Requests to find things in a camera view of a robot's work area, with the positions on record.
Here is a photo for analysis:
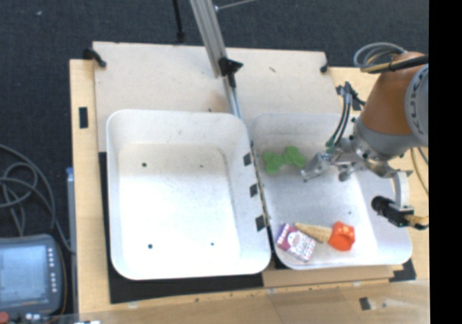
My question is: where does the tan ice cream cone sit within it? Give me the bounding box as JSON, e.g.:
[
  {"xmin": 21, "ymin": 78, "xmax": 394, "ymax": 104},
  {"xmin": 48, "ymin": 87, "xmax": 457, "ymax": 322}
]
[{"xmin": 293, "ymin": 222, "xmax": 334, "ymax": 244}]

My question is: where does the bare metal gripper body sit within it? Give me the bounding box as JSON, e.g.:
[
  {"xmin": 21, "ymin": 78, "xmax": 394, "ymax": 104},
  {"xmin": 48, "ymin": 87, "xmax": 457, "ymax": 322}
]
[{"xmin": 330, "ymin": 137, "xmax": 413, "ymax": 179}]

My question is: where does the green broccoli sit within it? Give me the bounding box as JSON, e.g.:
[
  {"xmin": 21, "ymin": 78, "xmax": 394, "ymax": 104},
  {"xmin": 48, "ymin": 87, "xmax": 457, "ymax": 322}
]
[{"xmin": 262, "ymin": 145, "xmax": 308, "ymax": 175}]

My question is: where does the pale wood board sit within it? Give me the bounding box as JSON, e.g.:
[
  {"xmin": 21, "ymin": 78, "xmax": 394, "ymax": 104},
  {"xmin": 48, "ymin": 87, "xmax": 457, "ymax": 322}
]
[{"xmin": 91, "ymin": 40, "xmax": 404, "ymax": 289}]

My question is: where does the orange red cup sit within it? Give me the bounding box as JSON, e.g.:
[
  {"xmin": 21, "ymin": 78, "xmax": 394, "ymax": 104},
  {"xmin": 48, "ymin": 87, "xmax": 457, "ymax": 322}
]
[{"xmin": 327, "ymin": 220, "xmax": 357, "ymax": 253}]

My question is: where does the purple and white carton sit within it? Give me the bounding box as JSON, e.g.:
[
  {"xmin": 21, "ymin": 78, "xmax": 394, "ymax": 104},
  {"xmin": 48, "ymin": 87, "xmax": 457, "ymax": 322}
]
[{"xmin": 274, "ymin": 222, "xmax": 318, "ymax": 263}]

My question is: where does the white plastic tray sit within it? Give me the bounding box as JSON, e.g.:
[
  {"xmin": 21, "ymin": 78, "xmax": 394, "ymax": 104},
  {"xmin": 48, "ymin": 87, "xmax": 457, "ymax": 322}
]
[
  {"xmin": 248, "ymin": 113, "xmax": 414, "ymax": 271},
  {"xmin": 105, "ymin": 109, "xmax": 273, "ymax": 281}
]

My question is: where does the black cylinder on white bracket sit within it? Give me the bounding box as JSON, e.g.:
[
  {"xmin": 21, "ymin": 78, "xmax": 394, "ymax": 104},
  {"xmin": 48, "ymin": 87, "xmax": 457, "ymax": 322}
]
[{"xmin": 370, "ymin": 170, "xmax": 415, "ymax": 229}]

